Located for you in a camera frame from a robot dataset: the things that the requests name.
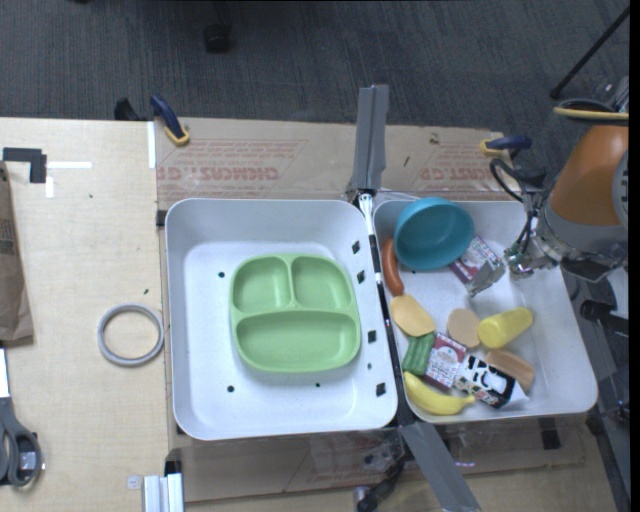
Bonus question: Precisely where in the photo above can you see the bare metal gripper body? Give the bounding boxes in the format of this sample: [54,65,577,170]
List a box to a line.
[503,233,565,277]

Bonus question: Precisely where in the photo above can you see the dark red and white carton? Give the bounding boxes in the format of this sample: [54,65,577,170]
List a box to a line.
[448,235,504,287]

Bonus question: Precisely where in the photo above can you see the tan round biscuit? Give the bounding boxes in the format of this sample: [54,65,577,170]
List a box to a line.
[446,308,482,350]

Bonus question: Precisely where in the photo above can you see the yellow plastic bottle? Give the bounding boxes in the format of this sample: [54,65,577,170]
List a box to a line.
[477,306,534,350]

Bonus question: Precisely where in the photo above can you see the blue bowl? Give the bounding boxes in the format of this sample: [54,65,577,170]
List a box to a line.
[393,196,476,272]

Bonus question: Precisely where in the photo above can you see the yellow bread slice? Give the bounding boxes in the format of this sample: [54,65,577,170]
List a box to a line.
[389,293,437,339]

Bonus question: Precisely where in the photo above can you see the tan hot dog bun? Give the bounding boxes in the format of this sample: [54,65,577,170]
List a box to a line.
[485,348,536,392]

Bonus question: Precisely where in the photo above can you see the orange sausage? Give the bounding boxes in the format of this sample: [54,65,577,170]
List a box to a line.
[381,238,405,297]

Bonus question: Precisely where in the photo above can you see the black and white carton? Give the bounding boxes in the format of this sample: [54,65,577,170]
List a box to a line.
[452,353,530,411]

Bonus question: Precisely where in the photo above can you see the white plastic tray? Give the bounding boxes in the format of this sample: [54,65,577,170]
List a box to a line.
[372,197,600,425]
[163,198,400,442]

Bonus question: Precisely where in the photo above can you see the yellow banana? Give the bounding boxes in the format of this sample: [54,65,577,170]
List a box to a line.
[403,370,477,417]

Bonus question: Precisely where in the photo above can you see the green divided plate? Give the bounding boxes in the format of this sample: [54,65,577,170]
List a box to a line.
[229,253,363,374]

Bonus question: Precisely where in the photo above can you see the brown cardboard board red print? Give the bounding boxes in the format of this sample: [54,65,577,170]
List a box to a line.
[154,117,586,503]

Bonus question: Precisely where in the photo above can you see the grey tape roll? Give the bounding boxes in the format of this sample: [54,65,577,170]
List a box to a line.
[97,303,165,368]

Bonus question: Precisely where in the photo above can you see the brown paper bag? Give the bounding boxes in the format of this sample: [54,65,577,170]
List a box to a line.
[0,159,35,346]

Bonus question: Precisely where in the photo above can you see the black cylinder on white bracket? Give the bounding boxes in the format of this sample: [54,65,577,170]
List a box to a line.
[562,255,630,337]

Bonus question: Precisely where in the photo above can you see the grey handled scissors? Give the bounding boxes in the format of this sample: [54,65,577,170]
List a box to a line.
[0,394,46,489]

